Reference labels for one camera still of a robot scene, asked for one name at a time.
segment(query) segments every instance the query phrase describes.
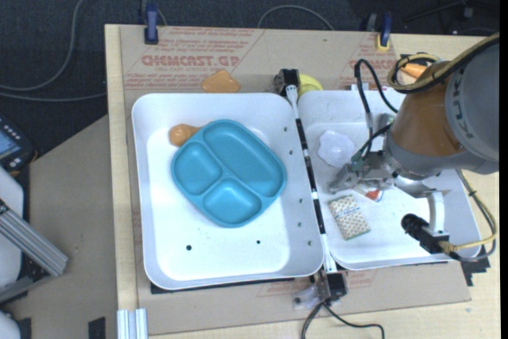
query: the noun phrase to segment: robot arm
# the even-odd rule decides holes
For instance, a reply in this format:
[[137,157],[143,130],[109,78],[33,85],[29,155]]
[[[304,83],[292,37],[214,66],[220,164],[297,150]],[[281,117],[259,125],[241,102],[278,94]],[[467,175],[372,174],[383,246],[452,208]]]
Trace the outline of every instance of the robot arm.
[[[439,191],[422,182],[445,169],[490,174],[499,169],[499,34],[479,42],[453,61],[430,65],[411,85],[388,82],[406,94],[386,133],[383,150],[360,150],[329,185],[332,193],[375,181],[395,183],[414,197],[427,197],[429,222],[406,215],[402,227],[429,252],[456,248],[443,233],[444,208]],[[495,227],[491,224],[493,236]]]

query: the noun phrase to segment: cable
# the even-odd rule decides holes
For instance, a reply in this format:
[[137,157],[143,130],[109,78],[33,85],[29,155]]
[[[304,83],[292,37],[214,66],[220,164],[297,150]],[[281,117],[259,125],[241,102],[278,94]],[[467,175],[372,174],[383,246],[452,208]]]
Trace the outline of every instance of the cable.
[[459,70],[469,61],[471,61],[475,56],[480,54],[486,48],[499,43],[499,33],[496,33],[490,37],[487,37],[470,47],[466,51],[462,52],[458,55],[454,60],[448,61],[443,64],[442,67],[439,67],[432,75],[425,77],[424,79],[420,78],[415,83],[410,83],[407,85],[401,84],[397,80],[397,71],[400,68],[400,64],[397,63],[388,73],[387,82],[388,85],[393,87],[397,92],[402,94],[413,94],[416,92],[421,92],[430,87],[437,85],[438,83],[442,83],[446,78],[448,78],[453,72]]
[[393,68],[393,73],[390,73],[388,76],[392,77],[392,79],[394,81],[397,81],[397,83],[400,83],[398,81],[398,72],[404,68],[408,63],[412,62],[412,61],[425,61],[426,63],[435,63],[437,61],[439,61],[439,57],[436,57],[436,56],[433,56],[432,54],[427,54],[426,52],[419,52],[417,54],[413,54],[411,56],[405,56],[404,58],[401,58],[400,60],[397,61],[397,63],[395,64],[394,68]]
[[385,104],[388,106],[388,108],[390,108],[391,111],[393,111],[394,113],[398,113],[398,110],[395,109],[390,102],[388,102],[388,99],[383,92],[383,86],[381,85],[381,82],[379,81],[379,78],[375,73],[374,68],[368,63],[368,61],[362,59],[358,60],[356,64],[359,67],[361,66],[361,64],[364,64],[368,68],[368,70],[371,72],[372,78],[374,79],[375,85],[378,88],[379,95],[381,95],[381,99],[385,102]]
[[351,326],[352,328],[379,328],[381,330],[381,338],[382,339],[385,338],[385,336],[384,336],[384,328],[380,324],[370,323],[370,324],[367,324],[367,325],[358,325],[358,324],[355,324],[355,323],[351,323],[351,322],[345,321],[342,317],[340,317],[339,315],[335,314],[335,312],[332,311],[332,309],[330,308],[330,306],[326,302],[321,302],[321,303],[317,304],[314,307],[314,309],[312,310],[312,312],[310,312],[310,314],[307,317],[307,319],[305,320],[305,322],[303,322],[302,334],[300,335],[301,339],[305,339],[305,335],[306,335],[307,330],[309,329],[310,323],[314,320],[314,318],[316,317],[316,315],[318,314],[318,312],[320,311],[322,306],[324,306],[327,309],[327,311],[331,313],[331,315],[333,317],[335,317],[336,319],[338,319],[339,321],[341,321],[345,325]]
[[358,88],[358,93],[360,94],[360,99],[362,104],[364,105],[365,110],[365,120],[367,121],[368,128],[368,142],[367,142],[367,150],[362,155],[362,158],[367,156],[369,152],[371,152],[372,147],[372,135],[373,135],[373,124],[372,124],[372,113],[371,108],[368,105],[367,98],[365,97],[364,85],[362,84],[361,74],[360,74],[360,65],[355,64],[355,77],[356,77],[356,87]]
[[310,323],[314,320],[314,318],[316,317],[316,315],[318,314],[318,312],[322,306],[323,306],[322,302],[318,303],[314,307],[312,312],[310,312],[310,314],[307,317],[307,319],[305,320],[305,322],[303,322],[302,334],[300,335],[300,339],[305,339],[305,334],[306,334],[307,330],[309,329]]
[[358,151],[359,151],[359,152],[362,152],[363,150],[365,150],[365,148],[369,145],[369,143],[371,144],[371,143],[372,143],[372,141],[373,141],[375,138],[377,138],[377,137],[381,136],[382,134],[386,133],[386,132],[390,129],[390,127],[391,127],[391,123],[390,123],[389,125],[386,125],[386,126],[382,127],[382,128],[381,128],[381,129],[379,129],[377,132],[375,132],[374,134],[372,134],[372,137],[371,137],[371,138],[369,138],[369,140],[367,140],[367,141],[365,142],[365,144],[364,144],[362,147],[360,147],[360,150],[358,150]]
[[331,313],[332,316],[334,316],[336,319],[338,319],[339,321],[341,321],[342,323],[344,323],[347,326],[351,326],[352,328],[379,328],[379,329],[381,329],[381,338],[384,339],[384,328],[380,324],[369,323],[367,325],[357,325],[355,323],[347,322],[343,318],[341,318],[339,315],[335,314],[335,312],[333,312],[332,309],[327,304],[323,304],[323,305],[328,310],[328,312]]
[[[469,196],[473,198],[476,205],[478,206],[480,212],[485,217],[489,227],[491,228],[491,235],[489,237],[486,237],[485,239],[482,239],[480,241],[472,241],[470,243],[464,243],[462,245],[453,245],[449,241],[442,241],[439,243],[440,247],[443,249],[443,252],[451,256],[452,258],[463,261],[463,262],[472,262],[472,261],[478,261],[484,258],[489,257],[495,250],[496,247],[496,236],[497,236],[497,225],[494,218],[494,215],[488,210],[488,208],[485,206],[485,204],[482,202],[482,200],[477,196],[476,191],[474,191],[471,187],[471,184],[468,182],[462,171],[457,170],[457,174],[462,181],[462,184],[464,185],[464,188],[469,193]],[[458,255],[456,252],[459,250],[462,250],[464,248],[473,248],[478,247],[481,245],[485,245],[488,243],[492,243],[491,249],[484,253],[483,255],[476,256],[476,257],[462,257]]]
[[65,103],[65,102],[82,102],[82,101],[88,101],[91,99],[96,98],[102,98],[103,96],[106,96],[106,92],[102,92],[101,94],[90,94],[85,96],[76,96],[76,97],[70,97],[70,98],[38,98],[35,96],[24,96],[20,94],[6,94],[5,92],[0,92],[0,97],[3,98],[12,98],[12,99],[18,99],[22,101],[29,101],[29,102],[57,102],[57,103]]
[[[81,5],[85,2],[86,0],[79,0],[78,3],[76,4],[75,8],[74,8],[74,11],[72,13],[72,23],[71,23],[71,42],[69,44],[69,49],[68,49],[68,52],[67,52],[67,56],[65,58],[65,61],[63,62],[63,65],[62,67],[50,78],[50,79],[47,79],[46,81],[42,82],[42,83],[39,83],[38,85],[33,85],[31,87],[12,87],[12,86],[8,86],[8,85],[2,85],[0,84],[0,89],[3,89],[4,91],[10,91],[10,92],[30,92],[30,91],[37,91],[43,87],[46,87],[47,85],[50,85],[51,83],[53,83],[57,78],[59,78],[63,73],[64,71],[67,69],[67,66],[71,60],[71,57],[72,57],[72,53],[74,52],[74,48],[75,48],[75,42],[76,42],[76,26],[77,26],[77,20],[78,20],[78,11],[79,11],[79,8],[81,7]],[[167,25],[167,21],[166,21],[166,17],[160,12],[158,11],[158,14],[160,15],[160,18],[163,20],[163,23],[164,25]],[[2,96],[4,97],[13,97],[13,95],[9,95],[9,94],[2,94]]]
[[332,31],[335,31],[335,29],[333,28],[333,26],[323,17],[321,16],[320,14],[316,13],[315,11],[311,10],[311,9],[307,9],[306,7],[303,7],[303,6],[297,6],[297,5],[281,5],[281,6],[276,6],[276,7],[272,7],[271,9],[269,9],[269,11],[267,11],[265,14],[263,14],[263,16],[261,16],[261,19],[258,21],[257,23],[257,28],[260,29],[261,28],[261,24],[263,23],[263,20],[265,19],[265,17],[270,14],[270,13],[273,13],[275,12],[276,10],[281,10],[281,9],[296,9],[296,10],[301,10],[301,11],[304,11],[306,13],[310,13],[312,14],[313,16],[317,17],[319,20],[321,20],[323,23],[325,23],[325,25]]

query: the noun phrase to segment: black device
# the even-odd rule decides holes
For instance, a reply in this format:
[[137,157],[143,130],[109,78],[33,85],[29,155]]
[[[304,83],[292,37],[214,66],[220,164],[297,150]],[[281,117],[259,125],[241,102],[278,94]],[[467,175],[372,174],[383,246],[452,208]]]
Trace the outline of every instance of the black device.
[[0,113],[0,166],[17,171],[33,157],[34,148],[23,132]]

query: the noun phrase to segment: yellow object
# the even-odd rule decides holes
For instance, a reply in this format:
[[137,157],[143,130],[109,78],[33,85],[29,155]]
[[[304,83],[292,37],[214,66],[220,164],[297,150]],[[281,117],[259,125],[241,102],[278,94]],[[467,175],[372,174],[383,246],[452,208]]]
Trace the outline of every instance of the yellow object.
[[313,78],[312,76],[308,76],[305,74],[299,74],[300,78],[300,86],[298,87],[298,97],[302,96],[308,91],[322,91],[323,86],[320,82]]
[[387,45],[381,45],[381,34],[378,34],[375,39],[375,47],[378,51],[386,52],[390,49],[390,40],[387,41]]

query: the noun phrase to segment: blue clamp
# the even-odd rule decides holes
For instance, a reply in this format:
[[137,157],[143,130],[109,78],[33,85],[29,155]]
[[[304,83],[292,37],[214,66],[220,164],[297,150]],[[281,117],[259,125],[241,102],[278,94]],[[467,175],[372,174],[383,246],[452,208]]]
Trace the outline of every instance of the blue clamp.
[[144,29],[144,43],[158,44],[159,34],[157,33],[157,4],[148,2],[146,4],[145,20],[147,27]]
[[376,47],[380,51],[388,51],[390,48],[390,32],[391,32],[391,13],[387,12],[383,15],[383,25],[381,25],[381,33],[377,36]]

